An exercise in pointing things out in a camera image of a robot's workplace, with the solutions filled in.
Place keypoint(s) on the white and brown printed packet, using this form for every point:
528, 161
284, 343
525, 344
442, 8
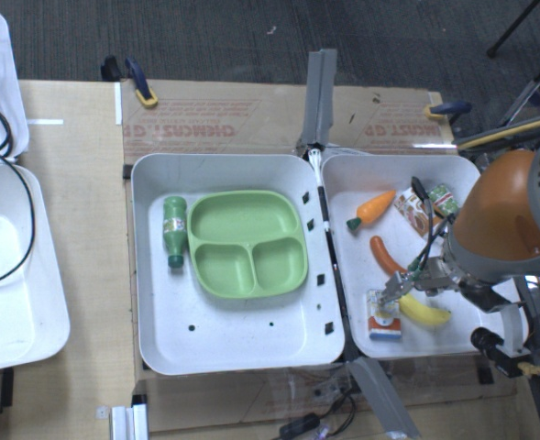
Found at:
411, 211

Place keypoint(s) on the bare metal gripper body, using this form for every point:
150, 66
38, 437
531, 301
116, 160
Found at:
437, 275

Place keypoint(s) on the white orange and blue carton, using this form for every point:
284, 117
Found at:
384, 323

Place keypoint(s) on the green plastic bottle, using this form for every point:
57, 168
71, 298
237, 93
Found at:
174, 227

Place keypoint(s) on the black cylinder on white bracket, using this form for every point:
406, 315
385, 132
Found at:
503, 337

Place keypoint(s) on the green divided plate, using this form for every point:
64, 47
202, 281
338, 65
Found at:
246, 245

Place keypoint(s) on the orange carrot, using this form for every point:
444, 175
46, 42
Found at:
375, 208

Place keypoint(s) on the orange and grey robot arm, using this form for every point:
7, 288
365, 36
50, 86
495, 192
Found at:
494, 218

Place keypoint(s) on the white plastic tray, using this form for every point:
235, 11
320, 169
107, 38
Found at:
233, 337
370, 177

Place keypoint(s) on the brown cardboard board red print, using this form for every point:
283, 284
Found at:
233, 122

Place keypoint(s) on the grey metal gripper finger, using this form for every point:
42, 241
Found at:
397, 281
391, 297

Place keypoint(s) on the yellow banana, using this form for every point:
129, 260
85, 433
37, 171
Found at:
423, 313

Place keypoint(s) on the orange sausage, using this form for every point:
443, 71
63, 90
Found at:
382, 255

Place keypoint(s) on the green and red packet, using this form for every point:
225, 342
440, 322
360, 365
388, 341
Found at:
444, 199

